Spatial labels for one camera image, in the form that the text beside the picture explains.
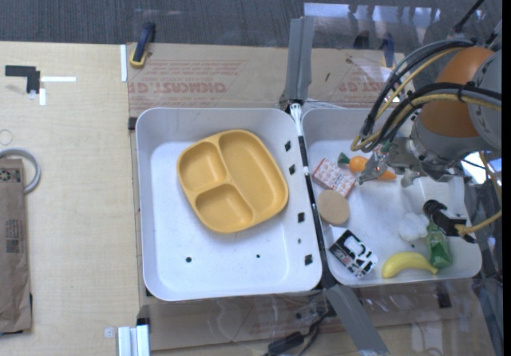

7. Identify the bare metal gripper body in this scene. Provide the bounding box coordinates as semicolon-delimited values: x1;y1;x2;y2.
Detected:
374;136;465;183

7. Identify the orange carrot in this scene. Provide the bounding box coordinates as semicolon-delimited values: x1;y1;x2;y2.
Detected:
337;152;398;182

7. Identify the orange and white packet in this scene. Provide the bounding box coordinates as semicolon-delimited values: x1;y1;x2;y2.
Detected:
311;157;357;199

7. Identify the white lumpy toy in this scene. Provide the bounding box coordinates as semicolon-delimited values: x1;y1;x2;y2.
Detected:
398;212;430;243

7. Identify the tan round biscuit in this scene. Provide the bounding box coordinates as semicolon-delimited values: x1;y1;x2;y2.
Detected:
317;189;351;227

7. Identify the white plastic tray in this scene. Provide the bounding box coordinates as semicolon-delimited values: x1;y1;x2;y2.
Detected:
134;106;323;303
301;107;483;288

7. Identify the green bottle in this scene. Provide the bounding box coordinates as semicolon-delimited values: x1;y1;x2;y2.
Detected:
423;222;454;270

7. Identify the yellow banana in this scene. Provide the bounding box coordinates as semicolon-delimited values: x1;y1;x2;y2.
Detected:
381;251;439;279

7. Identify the black and white carton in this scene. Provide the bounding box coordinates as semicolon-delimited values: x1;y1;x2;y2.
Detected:
327;229;379;280

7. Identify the yellow divided plate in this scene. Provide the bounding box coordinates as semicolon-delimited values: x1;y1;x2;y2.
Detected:
176;129;290;235

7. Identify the brown cardboard board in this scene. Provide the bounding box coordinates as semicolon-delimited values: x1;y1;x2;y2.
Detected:
126;42;482;351

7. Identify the brown paper bag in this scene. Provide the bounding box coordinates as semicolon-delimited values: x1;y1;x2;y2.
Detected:
0;158;34;334

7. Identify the grey ring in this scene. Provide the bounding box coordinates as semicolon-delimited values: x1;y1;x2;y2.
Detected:
0;148;42;194

